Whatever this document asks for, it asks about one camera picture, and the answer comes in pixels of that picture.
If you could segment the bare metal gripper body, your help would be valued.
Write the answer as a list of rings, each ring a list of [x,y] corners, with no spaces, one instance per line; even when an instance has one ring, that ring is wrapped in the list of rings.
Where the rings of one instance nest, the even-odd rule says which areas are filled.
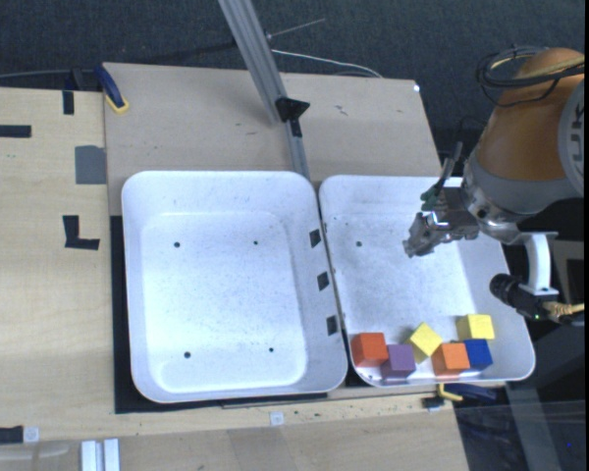
[[[428,226],[449,231],[452,241],[484,234],[504,244],[517,243],[522,237],[518,223],[523,219],[490,201],[480,188],[432,186],[427,190]]]

